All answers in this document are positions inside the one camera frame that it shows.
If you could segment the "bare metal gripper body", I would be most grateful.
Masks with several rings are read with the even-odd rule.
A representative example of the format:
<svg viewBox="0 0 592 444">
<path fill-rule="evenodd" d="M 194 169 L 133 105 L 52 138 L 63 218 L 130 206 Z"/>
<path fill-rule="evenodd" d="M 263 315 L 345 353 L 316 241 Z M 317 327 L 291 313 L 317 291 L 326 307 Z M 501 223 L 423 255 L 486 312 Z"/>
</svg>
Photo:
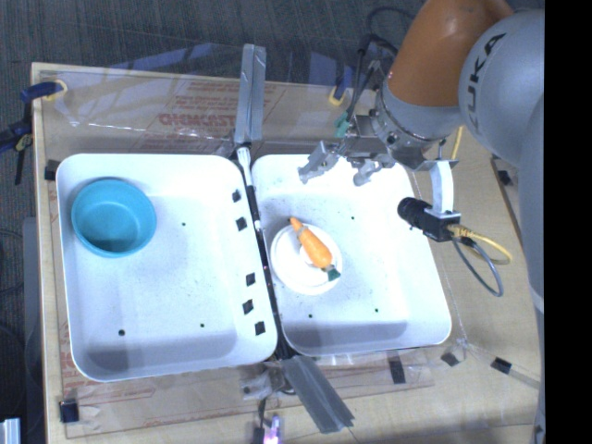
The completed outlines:
<svg viewBox="0 0 592 444">
<path fill-rule="evenodd" d="M 413 133 L 390 116 L 358 115 L 352 118 L 344 138 L 343 156 L 352 165 L 354 159 L 386 155 L 394 160 L 394 166 L 417 170 L 426 162 L 425 153 L 444 140 Z"/>
</svg>

